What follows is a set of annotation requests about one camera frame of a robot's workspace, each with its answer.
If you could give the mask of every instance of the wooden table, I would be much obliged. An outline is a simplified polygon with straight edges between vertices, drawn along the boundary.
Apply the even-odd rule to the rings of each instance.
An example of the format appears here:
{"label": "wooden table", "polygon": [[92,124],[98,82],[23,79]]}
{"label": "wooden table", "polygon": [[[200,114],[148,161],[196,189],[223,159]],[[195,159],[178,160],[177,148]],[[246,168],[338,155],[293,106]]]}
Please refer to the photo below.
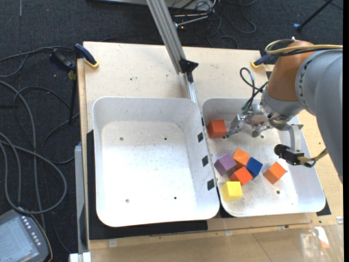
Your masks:
{"label": "wooden table", "polygon": [[[103,96],[180,98],[187,97],[187,93],[183,75],[176,74],[164,46],[96,42],[84,42],[83,45],[100,62],[97,69],[89,67],[82,59],[78,59],[77,62],[85,203],[88,210],[86,134],[93,129],[93,103]],[[259,51],[201,47],[183,49],[188,60],[199,63],[193,72],[199,106],[210,96],[212,98],[212,90],[217,91],[214,93],[215,98],[250,97],[251,87],[243,82],[239,71],[242,67],[250,68],[251,61],[261,56]],[[252,69],[256,86],[261,86],[267,81],[266,70],[270,69],[272,67],[267,65]],[[318,155],[323,150],[324,143],[316,118],[306,111],[301,112],[298,118],[304,125],[303,134],[311,156]],[[256,240],[256,234],[260,232],[275,236],[285,228],[298,230],[337,226],[344,216],[342,184],[329,156],[316,163],[316,170],[331,210],[330,215],[318,216],[315,212],[249,218],[221,218],[217,215],[208,220],[208,231],[205,232],[87,240],[88,249],[92,252],[93,261],[163,261],[163,248],[171,252],[170,250],[176,247],[187,249],[188,246],[192,246],[203,251],[200,249],[200,245],[203,244],[206,247],[201,247],[205,248],[210,257],[213,249],[222,250],[222,247],[225,249],[233,243],[241,244],[241,240],[246,240],[246,251],[250,250],[247,253],[251,253],[260,243]],[[152,246],[153,259],[149,253],[149,259],[142,259],[147,249],[145,245]],[[229,255],[229,252],[224,254],[223,251],[217,258],[225,260]],[[260,258],[265,256],[265,253],[256,252],[255,255],[256,258]],[[183,254],[175,261],[185,259],[186,254]],[[191,261],[196,259],[202,260],[202,257],[194,255]]]}

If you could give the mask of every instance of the block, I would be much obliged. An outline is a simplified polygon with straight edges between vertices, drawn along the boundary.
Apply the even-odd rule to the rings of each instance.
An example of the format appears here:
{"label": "block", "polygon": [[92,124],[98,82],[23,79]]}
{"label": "block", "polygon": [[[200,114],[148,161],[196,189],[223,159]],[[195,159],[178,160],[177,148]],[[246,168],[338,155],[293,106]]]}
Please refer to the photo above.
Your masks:
{"label": "block", "polygon": [[221,192],[223,201],[236,201],[243,195],[239,181],[227,181],[222,186]]}
{"label": "block", "polygon": [[229,170],[233,169],[236,165],[235,160],[231,157],[229,153],[219,157],[214,163],[214,167],[217,169],[218,173],[222,176]]}
{"label": "block", "polygon": [[253,178],[255,178],[261,171],[263,164],[253,157],[250,157],[246,168],[250,171]]}
{"label": "block", "polygon": [[207,126],[207,132],[210,139],[223,138],[227,133],[224,120],[211,120]]}
{"label": "block", "polygon": [[245,166],[243,166],[240,169],[236,170],[233,174],[231,174],[229,179],[231,181],[239,181],[243,186],[244,184],[252,180],[253,176],[250,171]]}
{"label": "block", "polygon": [[275,162],[264,172],[263,176],[271,183],[276,183],[287,171],[278,162]]}
{"label": "block", "polygon": [[247,165],[248,160],[250,159],[250,154],[245,152],[241,148],[237,148],[232,154],[233,159],[236,161],[235,169],[239,169]]}

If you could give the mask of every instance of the orange block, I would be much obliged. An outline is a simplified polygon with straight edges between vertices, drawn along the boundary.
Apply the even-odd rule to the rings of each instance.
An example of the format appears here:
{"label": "orange block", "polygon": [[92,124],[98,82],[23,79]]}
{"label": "orange block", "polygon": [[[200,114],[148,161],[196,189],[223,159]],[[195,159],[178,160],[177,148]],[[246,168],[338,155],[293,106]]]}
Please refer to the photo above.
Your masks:
{"label": "orange block", "polygon": [[211,120],[207,126],[207,132],[211,139],[223,138],[227,133],[224,120]]}
{"label": "orange block", "polygon": [[287,173],[287,171],[278,162],[275,162],[270,168],[263,174],[264,177],[271,183],[276,183],[281,177]]}
{"label": "orange block", "polygon": [[250,159],[250,154],[248,152],[243,151],[241,148],[237,148],[235,152],[232,154],[232,158],[236,162],[235,169],[239,169],[243,166],[247,165],[247,162]]}
{"label": "orange block", "polygon": [[252,180],[253,176],[251,175],[250,171],[245,166],[243,166],[240,169],[236,170],[234,173],[232,173],[229,179],[231,181],[239,181],[241,185],[244,185],[245,183]]}

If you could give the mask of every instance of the blue block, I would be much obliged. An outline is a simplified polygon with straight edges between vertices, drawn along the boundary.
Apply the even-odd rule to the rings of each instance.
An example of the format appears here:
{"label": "blue block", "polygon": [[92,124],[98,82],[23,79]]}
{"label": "blue block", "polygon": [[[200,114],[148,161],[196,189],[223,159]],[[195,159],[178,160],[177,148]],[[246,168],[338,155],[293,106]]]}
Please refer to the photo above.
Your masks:
{"label": "blue block", "polygon": [[253,157],[247,161],[246,168],[250,171],[253,178],[255,178],[261,171],[263,164]]}
{"label": "blue block", "polygon": [[217,169],[218,173],[223,176],[226,172],[231,170],[236,165],[236,161],[232,158],[232,156],[227,153],[214,163],[214,167]]}

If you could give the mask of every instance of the black floor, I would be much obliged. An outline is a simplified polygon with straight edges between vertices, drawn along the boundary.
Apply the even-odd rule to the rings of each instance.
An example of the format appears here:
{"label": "black floor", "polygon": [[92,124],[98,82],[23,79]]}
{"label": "black floor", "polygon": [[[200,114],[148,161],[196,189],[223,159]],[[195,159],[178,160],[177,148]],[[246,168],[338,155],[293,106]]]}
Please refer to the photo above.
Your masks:
{"label": "black floor", "polygon": [[[294,27],[326,1],[218,0],[209,19],[190,23],[178,34],[183,46],[260,50],[262,54],[270,42],[291,37],[314,44],[343,44],[343,0],[333,0],[301,32]],[[196,14],[174,9],[170,12]],[[175,20],[182,22],[188,18]],[[80,141],[79,121],[77,117],[71,125],[68,123],[73,82],[66,72],[50,63],[49,55],[54,46],[61,46],[59,51],[74,63],[71,50],[83,41],[140,44],[162,41],[147,6],[85,0],[0,0],[0,33],[0,133],[16,146],[31,151],[35,148],[65,176],[67,194],[56,208],[44,214],[44,225],[53,261],[68,261],[69,253],[77,252],[72,158]],[[15,97],[18,91],[32,119],[21,97]],[[9,164],[8,191],[17,205],[17,161],[11,148],[4,148]],[[19,157],[22,168],[19,205],[37,211],[40,207],[35,192],[34,158],[21,151]],[[0,215],[11,209],[4,193],[4,164],[5,158],[0,154]],[[45,210],[60,200],[63,182],[53,167],[41,159],[37,160],[37,175],[41,210]],[[42,224],[41,217],[36,217]]]}

